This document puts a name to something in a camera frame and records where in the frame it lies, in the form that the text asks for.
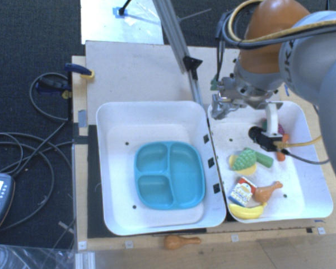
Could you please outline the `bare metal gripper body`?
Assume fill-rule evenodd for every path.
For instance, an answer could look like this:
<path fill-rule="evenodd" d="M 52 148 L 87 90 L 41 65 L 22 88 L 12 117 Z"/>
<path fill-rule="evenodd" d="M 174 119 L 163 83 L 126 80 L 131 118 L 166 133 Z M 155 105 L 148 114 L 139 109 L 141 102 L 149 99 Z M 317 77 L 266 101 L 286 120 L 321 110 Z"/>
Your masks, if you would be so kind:
<path fill-rule="evenodd" d="M 274 91 L 262 90 L 240 77 L 224 77 L 217 84 L 218 99 L 224 103 L 241 100 L 242 108 L 250 106 L 254 109 L 264 109 L 265 103 Z"/>

